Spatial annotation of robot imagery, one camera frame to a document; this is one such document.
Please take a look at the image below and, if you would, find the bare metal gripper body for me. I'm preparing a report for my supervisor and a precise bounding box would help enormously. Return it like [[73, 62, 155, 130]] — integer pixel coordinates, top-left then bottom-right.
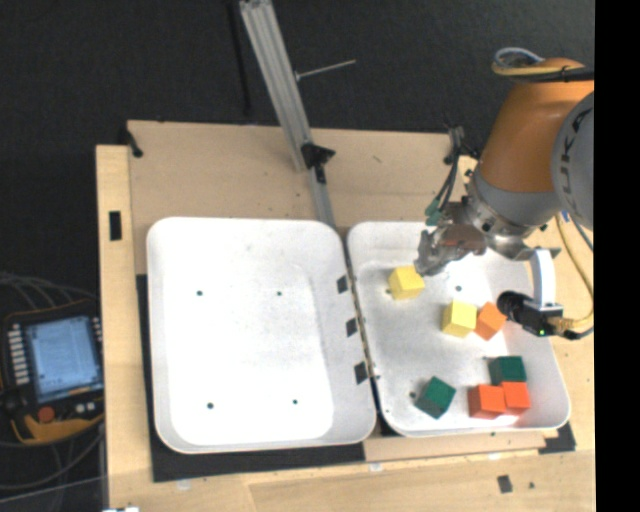
[[422, 197, 539, 265]]

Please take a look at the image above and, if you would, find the yellow cube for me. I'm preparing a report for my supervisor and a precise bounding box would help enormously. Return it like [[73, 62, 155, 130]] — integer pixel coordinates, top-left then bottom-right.
[[388, 265, 427, 302], [440, 299, 478, 339]]

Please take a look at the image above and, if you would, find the orange cube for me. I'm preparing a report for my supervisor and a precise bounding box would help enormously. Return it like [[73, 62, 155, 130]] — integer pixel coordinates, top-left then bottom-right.
[[473, 301, 509, 342]]

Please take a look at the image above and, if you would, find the white plastic tray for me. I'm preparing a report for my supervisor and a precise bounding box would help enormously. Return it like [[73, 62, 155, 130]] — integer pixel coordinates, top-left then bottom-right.
[[345, 220, 572, 438], [145, 216, 378, 455]]

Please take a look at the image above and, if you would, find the dark green cube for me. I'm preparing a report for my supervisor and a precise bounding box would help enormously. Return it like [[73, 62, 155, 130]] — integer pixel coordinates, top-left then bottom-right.
[[487, 355, 528, 387], [413, 375, 458, 421]]

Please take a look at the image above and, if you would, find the red-orange cube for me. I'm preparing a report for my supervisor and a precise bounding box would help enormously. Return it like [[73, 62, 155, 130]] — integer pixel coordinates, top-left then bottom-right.
[[501, 380, 532, 416], [466, 383, 508, 420]]

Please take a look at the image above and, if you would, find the pale wood board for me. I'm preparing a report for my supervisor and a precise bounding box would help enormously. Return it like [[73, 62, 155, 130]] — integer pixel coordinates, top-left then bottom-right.
[[125, 119, 576, 464]]

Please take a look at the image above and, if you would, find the black cylinder on white bracket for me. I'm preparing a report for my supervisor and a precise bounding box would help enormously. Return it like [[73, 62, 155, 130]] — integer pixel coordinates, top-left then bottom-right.
[[496, 248, 565, 339]]

